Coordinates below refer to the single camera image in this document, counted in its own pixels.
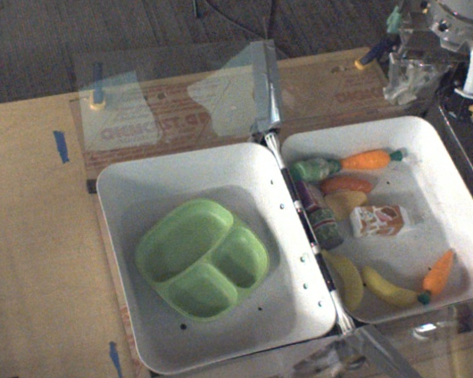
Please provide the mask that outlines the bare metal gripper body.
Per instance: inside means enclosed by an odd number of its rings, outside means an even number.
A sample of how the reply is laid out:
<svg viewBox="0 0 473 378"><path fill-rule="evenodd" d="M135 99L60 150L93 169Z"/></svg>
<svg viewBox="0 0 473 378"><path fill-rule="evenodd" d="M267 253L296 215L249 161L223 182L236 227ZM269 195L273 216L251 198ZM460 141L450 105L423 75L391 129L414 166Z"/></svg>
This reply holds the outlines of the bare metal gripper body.
<svg viewBox="0 0 473 378"><path fill-rule="evenodd" d="M473 46L473 0L413 0L399 32L403 54L432 63L464 60Z"/></svg>

